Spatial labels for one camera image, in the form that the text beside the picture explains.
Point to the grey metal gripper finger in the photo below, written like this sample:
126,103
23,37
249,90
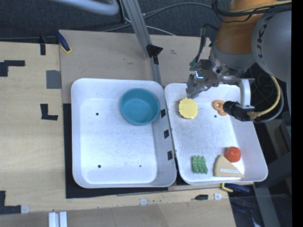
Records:
201,87
190,87

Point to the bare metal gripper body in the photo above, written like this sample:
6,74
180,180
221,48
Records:
208,73

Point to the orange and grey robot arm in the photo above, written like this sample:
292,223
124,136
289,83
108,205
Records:
236,37

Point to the yellow round biscuit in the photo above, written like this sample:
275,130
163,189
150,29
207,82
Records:
188,108

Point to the orange pretzel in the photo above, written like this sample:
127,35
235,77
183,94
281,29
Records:
216,105

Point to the white plastic tray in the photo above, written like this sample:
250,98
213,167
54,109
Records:
113,145
206,138

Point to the teal bowl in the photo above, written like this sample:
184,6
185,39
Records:
139,107

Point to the red tomato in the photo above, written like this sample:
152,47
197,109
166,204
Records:
233,154

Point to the green grapes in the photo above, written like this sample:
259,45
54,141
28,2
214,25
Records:
199,164

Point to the beige cheese wedge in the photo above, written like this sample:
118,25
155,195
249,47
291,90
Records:
223,168

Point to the pale wood board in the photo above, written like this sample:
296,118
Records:
106,58

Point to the black cylinder on white bracket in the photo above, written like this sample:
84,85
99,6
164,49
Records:
237,110

